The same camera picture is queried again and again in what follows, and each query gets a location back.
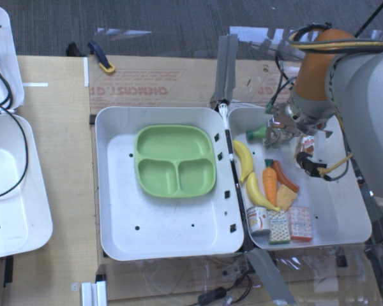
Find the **gray carpet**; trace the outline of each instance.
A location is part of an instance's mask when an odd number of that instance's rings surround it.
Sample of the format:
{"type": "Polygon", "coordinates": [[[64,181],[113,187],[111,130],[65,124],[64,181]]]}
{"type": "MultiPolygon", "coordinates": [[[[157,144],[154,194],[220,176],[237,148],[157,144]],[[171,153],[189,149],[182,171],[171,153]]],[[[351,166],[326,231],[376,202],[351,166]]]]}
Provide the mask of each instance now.
{"type": "MultiPolygon", "coordinates": [[[[0,0],[10,15],[19,55],[66,55],[74,41],[84,54],[97,41],[106,54],[215,59],[230,26],[267,29],[259,49],[240,44],[237,57],[272,59],[278,31],[330,22],[352,34],[383,0],[0,0]],[[127,30],[147,31],[143,35],[127,30]]],[[[361,37],[383,38],[383,10],[361,37]]],[[[284,44],[277,47],[290,51],[284,44]]]]}

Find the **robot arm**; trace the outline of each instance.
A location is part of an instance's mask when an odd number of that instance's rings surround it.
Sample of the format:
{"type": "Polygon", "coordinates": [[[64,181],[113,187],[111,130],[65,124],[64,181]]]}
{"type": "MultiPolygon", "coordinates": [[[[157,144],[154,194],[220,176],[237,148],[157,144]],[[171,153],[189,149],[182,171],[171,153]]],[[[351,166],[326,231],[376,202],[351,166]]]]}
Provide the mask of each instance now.
{"type": "MultiPolygon", "coordinates": [[[[318,41],[357,45],[355,37],[345,31],[322,30],[314,47],[318,41]]],[[[278,145],[300,133],[313,135],[337,115],[369,188],[383,197],[383,45],[371,47],[351,53],[333,54],[329,48],[307,53],[287,103],[271,110],[264,144],[278,145]]]]}

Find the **carrot green top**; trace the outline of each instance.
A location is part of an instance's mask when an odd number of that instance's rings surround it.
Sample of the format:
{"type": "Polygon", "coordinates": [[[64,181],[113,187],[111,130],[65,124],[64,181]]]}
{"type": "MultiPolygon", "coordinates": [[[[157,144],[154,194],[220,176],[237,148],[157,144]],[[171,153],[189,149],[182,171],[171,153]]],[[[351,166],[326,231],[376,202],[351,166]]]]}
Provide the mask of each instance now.
{"type": "Polygon", "coordinates": [[[272,159],[266,159],[266,166],[272,166],[273,162],[274,162],[274,160],[272,160],[272,159]]]}

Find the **orange carrot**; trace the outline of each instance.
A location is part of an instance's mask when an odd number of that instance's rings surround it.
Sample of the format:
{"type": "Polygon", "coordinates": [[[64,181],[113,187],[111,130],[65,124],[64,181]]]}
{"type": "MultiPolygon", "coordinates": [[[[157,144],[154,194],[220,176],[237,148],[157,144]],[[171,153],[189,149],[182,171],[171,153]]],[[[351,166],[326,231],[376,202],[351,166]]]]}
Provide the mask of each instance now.
{"type": "Polygon", "coordinates": [[[273,165],[271,167],[276,171],[276,177],[278,178],[278,181],[281,184],[286,185],[291,191],[298,193],[299,186],[288,178],[288,176],[285,174],[282,168],[281,163],[278,160],[274,160],[273,165]]]}
{"type": "Polygon", "coordinates": [[[267,199],[275,206],[278,179],[276,176],[276,171],[271,167],[272,164],[272,159],[266,159],[266,168],[262,172],[262,183],[264,184],[264,192],[267,199]]]}

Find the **sausage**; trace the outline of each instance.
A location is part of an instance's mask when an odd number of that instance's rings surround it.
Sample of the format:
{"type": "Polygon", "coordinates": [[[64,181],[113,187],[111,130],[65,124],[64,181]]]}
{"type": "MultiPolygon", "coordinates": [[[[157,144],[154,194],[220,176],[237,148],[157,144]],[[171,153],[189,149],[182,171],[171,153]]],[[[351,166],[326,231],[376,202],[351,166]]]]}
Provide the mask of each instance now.
{"type": "Polygon", "coordinates": [[[271,167],[272,167],[272,169],[275,170],[278,181],[281,184],[286,185],[291,191],[298,193],[299,186],[287,177],[287,175],[285,174],[285,172],[282,169],[281,163],[278,160],[274,160],[273,165],[271,167]]]}

